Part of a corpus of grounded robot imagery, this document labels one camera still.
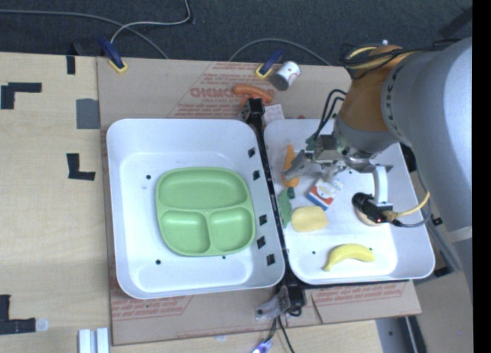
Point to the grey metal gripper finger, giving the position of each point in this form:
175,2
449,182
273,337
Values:
298,165
333,170

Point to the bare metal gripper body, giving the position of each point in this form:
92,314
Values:
326,148

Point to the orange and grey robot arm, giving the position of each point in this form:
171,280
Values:
426,90

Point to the orange carrot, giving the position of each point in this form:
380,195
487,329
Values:
290,154

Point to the white red blue carton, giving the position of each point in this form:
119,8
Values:
321,196

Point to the thin black rod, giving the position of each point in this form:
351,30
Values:
268,175

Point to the green broccoli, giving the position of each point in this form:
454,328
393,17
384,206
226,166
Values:
285,205

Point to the yellow bread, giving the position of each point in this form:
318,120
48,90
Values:
308,219

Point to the white packet with red print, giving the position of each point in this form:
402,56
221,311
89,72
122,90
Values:
274,113

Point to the white plastic tray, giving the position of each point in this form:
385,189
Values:
353,236
134,209

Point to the white can with red print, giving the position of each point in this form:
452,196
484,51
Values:
285,74

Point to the yellow banana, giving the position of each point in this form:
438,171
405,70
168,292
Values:
351,253

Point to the orange sausage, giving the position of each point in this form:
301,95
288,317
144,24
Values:
253,91

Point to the green divided plate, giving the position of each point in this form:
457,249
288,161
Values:
203,209

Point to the brown cardboard board red print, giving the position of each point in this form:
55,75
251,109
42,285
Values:
153,90

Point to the black cylinder on white bracket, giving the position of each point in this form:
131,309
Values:
370,205

